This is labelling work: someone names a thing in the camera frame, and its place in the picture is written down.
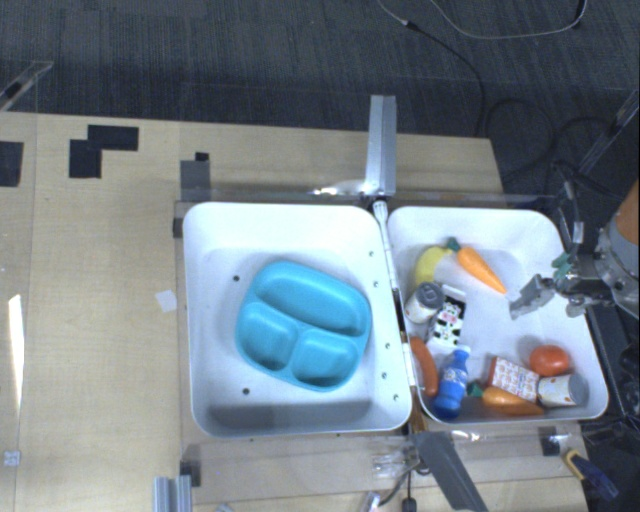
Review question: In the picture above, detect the white can with orange print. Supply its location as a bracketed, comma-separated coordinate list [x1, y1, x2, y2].
[536, 372, 592, 409]

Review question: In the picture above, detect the orange carrot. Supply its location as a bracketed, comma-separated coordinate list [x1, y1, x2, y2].
[466, 381, 547, 418]
[445, 236, 508, 296]

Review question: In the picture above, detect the white can with silver lid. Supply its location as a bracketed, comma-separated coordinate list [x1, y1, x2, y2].
[403, 281, 446, 326]

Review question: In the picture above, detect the orange-red sausage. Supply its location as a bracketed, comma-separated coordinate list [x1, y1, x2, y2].
[409, 335, 441, 399]

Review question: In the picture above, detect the orange printed carton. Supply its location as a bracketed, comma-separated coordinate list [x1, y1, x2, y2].
[481, 355, 542, 404]

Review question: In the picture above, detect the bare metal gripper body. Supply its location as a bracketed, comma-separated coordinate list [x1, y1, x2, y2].
[553, 249, 640, 320]

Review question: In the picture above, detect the yellow banana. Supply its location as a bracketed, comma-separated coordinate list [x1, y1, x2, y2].
[413, 244, 457, 289]

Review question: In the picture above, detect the white plastic tray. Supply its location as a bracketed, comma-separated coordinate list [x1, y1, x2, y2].
[386, 205, 611, 427]
[181, 201, 414, 439]

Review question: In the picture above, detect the blue divided plate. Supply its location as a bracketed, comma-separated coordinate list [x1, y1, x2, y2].
[234, 259, 374, 394]

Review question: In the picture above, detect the orange tomato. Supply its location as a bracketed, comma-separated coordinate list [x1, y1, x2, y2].
[528, 344, 572, 378]

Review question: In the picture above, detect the white cow print carton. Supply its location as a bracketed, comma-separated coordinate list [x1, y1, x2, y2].
[426, 284, 468, 349]

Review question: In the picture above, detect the blue bottle with white cap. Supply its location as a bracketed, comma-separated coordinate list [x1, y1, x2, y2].
[431, 345, 473, 421]

